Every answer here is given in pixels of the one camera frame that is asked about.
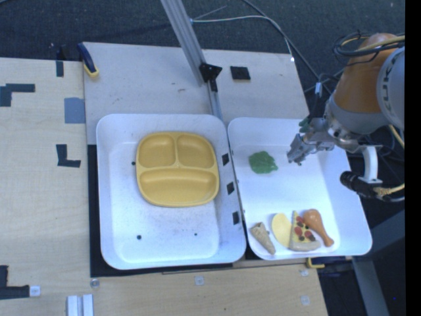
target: toy chicken drumstick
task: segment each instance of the toy chicken drumstick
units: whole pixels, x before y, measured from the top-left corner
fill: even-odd
[[[330,247],[334,244],[334,241],[328,236],[324,229],[322,217],[320,216],[320,213],[317,211],[317,209],[309,209],[305,211],[303,214],[303,219],[304,223],[309,228],[313,229],[322,237],[323,243],[326,247]]]

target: black square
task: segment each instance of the black square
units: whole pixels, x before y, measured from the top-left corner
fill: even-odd
[[[231,66],[233,80],[250,80],[249,69],[246,66]]]

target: black carpet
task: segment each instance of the black carpet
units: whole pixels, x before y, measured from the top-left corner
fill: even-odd
[[[191,18],[231,18],[264,13],[281,27],[292,46],[267,20],[245,19],[195,24],[204,49],[287,53],[295,56],[301,85],[312,107],[314,84],[324,74],[339,72],[346,62],[332,52],[334,41],[361,32],[405,33],[405,0],[183,0]],[[83,41],[179,46],[159,0],[0,0],[0,57],[77,61],[76,44]],[[328,85],[332,90],[334,84]],[[384,145],[379,178],[386,186],[405,181],[404,152],[387,130],[372,140]],[[363,167],[349,156],[351,168]],[[405,208],[405,202],[362,200],[370,228]],[[406,314],[405,245],[376,260],[390,315]],[[329,264],[320,282],[331,316],[365,315],[355,274],[347,264]]]

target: white tray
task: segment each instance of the white tray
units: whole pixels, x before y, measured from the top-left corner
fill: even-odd
[[[213,146],[220,189],[196,207],[161,207],[142,197],[136,181],[136,149],[142,137],[160,131],[200,134]],[[237,261],[245,235],[226,127],[212,115],[136,115],[103,117],[97,125],[101,253],[116,269],[144,269]]]
[[[309,155],[302,165],[288,163],[287,152],[299,129],[299,120],[278,118],[236,118],[228,126],[241,206],[251,249],[262,259],[279,260],[302,257],[362,255],[372,245],[372,237],[358,195],[344,187],[339,177],[349,170],[344,150]],[[267,151],[275,158],[278,170],[257,174],[249,156]],[[329,248],[292,251],[282,246],[271,230],[272,218],[284,213],[292,218],[294,210],[319,210],[326,231],[335,240]],[[276,252],[270,255],[250,234],[250,228],[263,222]]]

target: wooden surface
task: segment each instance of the wooden surface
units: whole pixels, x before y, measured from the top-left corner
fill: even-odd
[[[303,264],[99,278],[92,288],[86,128],[64,121],[64,99],[84,98],[82,64],[65,62],[61,78],[54,61],[0,59],[0,86],[12,83],[36,92],[0,107],[0,265],[8,286],[39,285],[41,296],[0,300],[1,315],[65,315],[66,297],[82,294],[93,294],[95,315],[327,315],[316,269]],[[57,166],[56,144],[80,167]]]

